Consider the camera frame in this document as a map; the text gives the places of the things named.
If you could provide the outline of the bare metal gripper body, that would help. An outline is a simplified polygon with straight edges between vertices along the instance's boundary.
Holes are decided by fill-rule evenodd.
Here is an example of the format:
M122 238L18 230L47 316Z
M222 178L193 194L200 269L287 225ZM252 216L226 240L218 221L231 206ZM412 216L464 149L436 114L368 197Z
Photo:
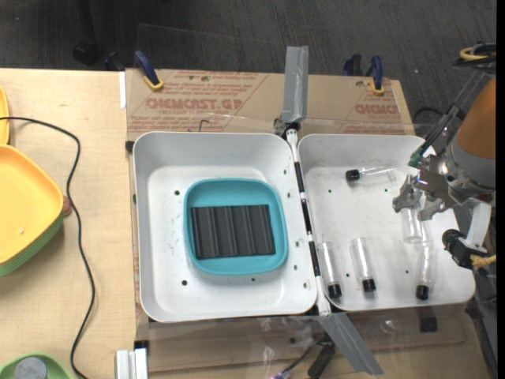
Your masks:
M419 165L415 186L431 201L440 199L447 207L492 204L494 163L474 155L429 155Z

